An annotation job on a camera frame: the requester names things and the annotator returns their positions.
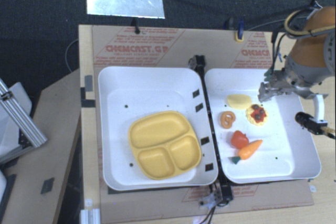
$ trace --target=blue clamp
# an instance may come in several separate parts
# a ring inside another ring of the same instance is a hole
[[[237,42],[243,42],[244,41],[244,22],[242,19],[239,20],[239,24],[238,24],[238,29],[237,32],[235,34],[235,40]]]

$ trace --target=black bracket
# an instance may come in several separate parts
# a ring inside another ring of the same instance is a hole
[[[206,85],[205,85],[205,80],[204,80],[204,67],[206,65],[205,62],[205,57],[203,55],[195,55],[193,58],[189,60],[188,66],[190,69],[194,70],[196,73],[201,78],[202,81],[202,87],[203,87],[203,92],[204,92],[204,99],[205,99],[205,104],[206,104],[206,109],[209,117],[209,123],[210,123],[210,129],[211,129],[211,134],[212,134],[212,139],[214,142],[214,148],[215,148],[215,153],[216,153],[216,159],[217,159],[217,165],[218,165],[218,180],[220,184],[220,190],[222,193],[222,198],[223,201],[231,201],[233,200],[233,193],[230,185],[230,181],[227,179],[223,172],[222,168],[222,162],[221,162],[221,157],[219,155],[219,149],[217,145],[217,138],[215,134],[215,128],[214,128],[214,122],[212,119],[212,114],[211,114],[211,109],[210,109],[210,103],[209,103],[209,98],[208,98],[208,93],[206,90]]]

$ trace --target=toy tomato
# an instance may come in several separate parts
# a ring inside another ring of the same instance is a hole
[[[244,146],[247,146],[249,143],[248,138],[245,134],[243,134],[241,131],[235,131],[232,138],[231,138],[231,144],[232,146],[241,149]]]

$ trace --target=toy carrot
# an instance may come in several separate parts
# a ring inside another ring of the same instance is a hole
[[[238,151],[238,156],[231,158],[232,162],[234,164],[237,164],[241,159],[250,158],[261,144],[262,144],[262,140],[255,140],[249,143],[247,146],[243,147],[240,151]]]

